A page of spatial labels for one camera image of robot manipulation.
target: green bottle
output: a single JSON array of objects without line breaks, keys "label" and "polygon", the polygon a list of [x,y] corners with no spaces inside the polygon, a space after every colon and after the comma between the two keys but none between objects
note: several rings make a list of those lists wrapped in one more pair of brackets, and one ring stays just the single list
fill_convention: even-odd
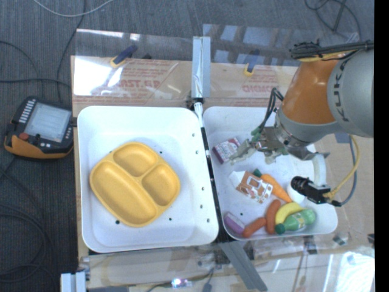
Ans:
[{"label": "green bottle", "polygon": [[304,209],[286,217],[285,222],[275,226],[278,235],[286,231],[297,231],[306,225],[313,224],[316,220],[316,213],[311,209]]}]

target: yellow plate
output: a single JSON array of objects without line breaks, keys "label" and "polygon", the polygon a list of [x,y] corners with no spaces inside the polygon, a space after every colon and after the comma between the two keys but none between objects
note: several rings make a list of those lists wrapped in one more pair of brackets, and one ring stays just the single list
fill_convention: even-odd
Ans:
[{"label": "yellow plate", "polygon": [[142,227],[177,198],[180,180],[149,146],[126,143],[100,160],[89,176],[96,197],[121,222]]}]

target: yellow banana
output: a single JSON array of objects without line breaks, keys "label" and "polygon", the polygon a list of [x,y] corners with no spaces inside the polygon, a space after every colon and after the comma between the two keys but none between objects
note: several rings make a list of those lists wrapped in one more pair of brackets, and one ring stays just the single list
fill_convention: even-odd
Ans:
[{"label": "yellow banana", "polygon": [[304,210],[303,207],[301,207],[296,202],[289,202],[283,204],[275,214],[275,224],[282,224],[284,223],[286,217],[290,214],[294,214],[296,212],[299,212],[301,210]]}]

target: brown sausage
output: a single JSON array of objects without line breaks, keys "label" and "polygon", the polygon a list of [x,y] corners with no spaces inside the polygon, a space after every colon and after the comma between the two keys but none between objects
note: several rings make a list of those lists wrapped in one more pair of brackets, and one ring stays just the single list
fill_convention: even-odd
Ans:
[{"label": "brown sausage", "polygon": [[281,201],[274,199],[266,211],[266,227],[265,230],[268,234],[275,234],[275,214],[281,207]]},{"label": "brown sausage", "polygon": [[259,230],[259,228],[262,228],[265,225],[266,219],[264,217],[257,218],[255,221],[251,222],[244,228],[242,236],[244,238],[249,238],[254,232],[256,232],[257,230]]}]

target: white cable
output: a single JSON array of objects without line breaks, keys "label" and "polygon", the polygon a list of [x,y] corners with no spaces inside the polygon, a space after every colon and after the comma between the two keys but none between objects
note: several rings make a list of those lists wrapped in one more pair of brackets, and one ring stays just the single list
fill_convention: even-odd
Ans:
[{"label": "white cable", "polygon": [[85,12],[85,13],[80,13],[80,14],[61,14],[61,13],[58,13],[56,11],[53,11],[51,9],[49,9],[48,7],[46,7],[45,5],[43,5],[42,3],[40,3],[38,0],[33,0],[35,3],[37,3],[40,7],[44,8],[45,10],[49,11],[50,13],[53,13],[53,14],[56,14],[58,16],[63,16],[63,17],[78,17],[78,16],[83,16],[83,15],[87,15],[87,14],[90,14],[92,12],[95,12],[97,11],[98,9],[102,8],[104,5],[106,4],[109,4],[111,3],[112,1],[115,1],[115,0],[108,0],[106,2],[104,2],[102,5],[98,6],[97,8],[95,9],[92,9],[88,12]]}]

